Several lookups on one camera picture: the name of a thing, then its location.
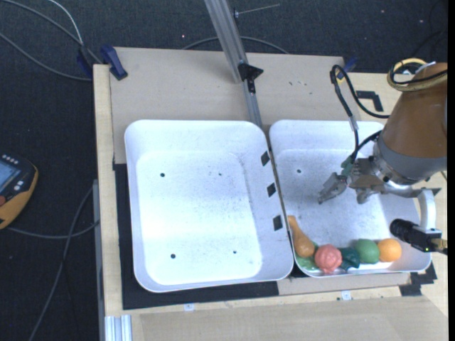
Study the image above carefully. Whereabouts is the green round toy fruit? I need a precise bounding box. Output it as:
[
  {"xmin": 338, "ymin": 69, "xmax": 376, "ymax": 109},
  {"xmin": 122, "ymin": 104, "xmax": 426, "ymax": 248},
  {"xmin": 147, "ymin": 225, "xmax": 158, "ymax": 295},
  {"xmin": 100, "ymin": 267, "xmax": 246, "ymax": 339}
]
[{"xmin": 355, "ymin": 238, "xmax": 381, "ymax": 265}]

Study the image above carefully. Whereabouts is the black cylinder on white bracket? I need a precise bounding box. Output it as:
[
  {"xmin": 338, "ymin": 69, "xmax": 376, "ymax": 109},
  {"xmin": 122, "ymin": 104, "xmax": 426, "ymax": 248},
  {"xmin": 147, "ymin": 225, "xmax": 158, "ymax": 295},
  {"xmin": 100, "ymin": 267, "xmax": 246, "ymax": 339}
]
[{"xmin": 389, "ymin": 187, "xmax": 444, "ymax": 254}]

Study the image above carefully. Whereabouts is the pale green toy lettuce leaf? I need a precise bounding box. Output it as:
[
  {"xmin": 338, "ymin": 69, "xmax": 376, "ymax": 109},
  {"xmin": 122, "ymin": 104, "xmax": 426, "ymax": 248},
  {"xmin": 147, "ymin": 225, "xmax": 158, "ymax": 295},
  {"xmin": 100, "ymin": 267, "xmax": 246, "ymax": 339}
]
[{"xmin": 294, "ymin": 253, "xmax": 321, "ymax": 273}]

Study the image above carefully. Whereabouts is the orange toy gourd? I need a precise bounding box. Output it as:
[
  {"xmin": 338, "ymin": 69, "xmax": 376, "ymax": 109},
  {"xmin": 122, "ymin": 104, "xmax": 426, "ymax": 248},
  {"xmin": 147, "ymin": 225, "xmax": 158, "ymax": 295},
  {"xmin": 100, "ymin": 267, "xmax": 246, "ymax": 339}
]
[{"xmin": 287, "ymin": 215, "xmax": 316, "ymax": 259}]

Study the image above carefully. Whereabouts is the pink round toy fruit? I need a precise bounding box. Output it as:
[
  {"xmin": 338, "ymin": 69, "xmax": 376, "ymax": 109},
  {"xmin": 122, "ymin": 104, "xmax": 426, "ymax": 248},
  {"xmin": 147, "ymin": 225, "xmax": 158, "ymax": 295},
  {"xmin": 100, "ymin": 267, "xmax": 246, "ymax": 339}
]
[{"xmin": 314, "ymin": 244, "xmax": 343, "ymax": 275}]

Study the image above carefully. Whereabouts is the brown cardboard board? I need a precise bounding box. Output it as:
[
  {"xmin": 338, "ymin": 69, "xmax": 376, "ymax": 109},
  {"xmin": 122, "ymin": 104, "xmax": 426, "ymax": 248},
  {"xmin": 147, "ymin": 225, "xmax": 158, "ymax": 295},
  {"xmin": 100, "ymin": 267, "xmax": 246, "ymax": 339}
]
[{"xmin": 109, "ymin": 46, "xmax": 415, "ymax": 296}]

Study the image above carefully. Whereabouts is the orange toy orange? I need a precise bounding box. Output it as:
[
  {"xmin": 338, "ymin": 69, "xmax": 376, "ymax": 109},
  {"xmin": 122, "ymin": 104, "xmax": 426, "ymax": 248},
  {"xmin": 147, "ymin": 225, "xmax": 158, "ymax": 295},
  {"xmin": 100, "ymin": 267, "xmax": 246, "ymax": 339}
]
[{"xmin": 377, "ymin": 237, "xmax": 403, "ymax": 263}]

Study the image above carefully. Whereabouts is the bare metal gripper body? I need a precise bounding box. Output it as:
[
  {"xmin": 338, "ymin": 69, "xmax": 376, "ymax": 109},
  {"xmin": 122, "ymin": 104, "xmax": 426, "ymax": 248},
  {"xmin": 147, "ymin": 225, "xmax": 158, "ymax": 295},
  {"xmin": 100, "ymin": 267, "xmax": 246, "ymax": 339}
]
[{"xmin": 346, "ymin": 156, "xmax": 415, "ymax": 196}]

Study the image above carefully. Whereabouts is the dark green toy vegetable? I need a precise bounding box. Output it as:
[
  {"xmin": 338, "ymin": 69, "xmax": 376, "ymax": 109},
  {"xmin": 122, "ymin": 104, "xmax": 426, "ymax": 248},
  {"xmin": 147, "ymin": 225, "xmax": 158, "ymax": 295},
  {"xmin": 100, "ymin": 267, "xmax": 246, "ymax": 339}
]
[{"xmin": 337, "ymin": 247, "xmax": 361, "ymax": 271}]

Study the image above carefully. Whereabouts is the white plastic tray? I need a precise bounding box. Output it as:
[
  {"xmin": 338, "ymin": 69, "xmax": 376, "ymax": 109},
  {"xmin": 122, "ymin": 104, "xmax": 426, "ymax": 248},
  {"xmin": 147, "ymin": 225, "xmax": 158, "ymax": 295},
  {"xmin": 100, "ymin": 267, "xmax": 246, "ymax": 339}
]
[
  {"xmin": 268, "ymin": 119, "xmax": 433, "ymax": 279},
  {"xmin": 123, "ymin": 119, "xmax": 295, "ymax": 293}
]

